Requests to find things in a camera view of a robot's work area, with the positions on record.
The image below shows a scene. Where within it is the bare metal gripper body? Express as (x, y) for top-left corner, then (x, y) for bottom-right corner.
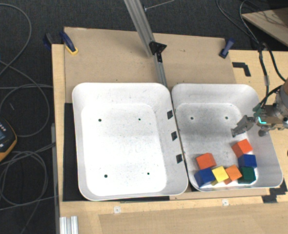
(255, 101), (288, 137)

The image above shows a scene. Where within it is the orange cube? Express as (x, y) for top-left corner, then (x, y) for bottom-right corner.
(223, 164), (243, 185)
(231, 138), (254, 158)
(195, 152), (217, 170)

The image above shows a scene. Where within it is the white plastic tray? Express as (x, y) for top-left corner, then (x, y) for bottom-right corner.
(71, 82), (189, 202)
(170, 83), (284, 193)

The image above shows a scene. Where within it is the blue cube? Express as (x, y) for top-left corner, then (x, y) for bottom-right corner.
(193, 167), (216, 188)
(237, 154), (258, 169)

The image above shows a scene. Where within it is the green cube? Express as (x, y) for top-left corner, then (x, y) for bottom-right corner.
(237, 166), (257, 185)

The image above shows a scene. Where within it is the yellow cube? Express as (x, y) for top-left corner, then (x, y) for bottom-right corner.
(210, 165), (230, 187)

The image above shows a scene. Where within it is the brown cardboard board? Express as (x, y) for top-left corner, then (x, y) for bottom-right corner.
(63, 26), (269, 201)

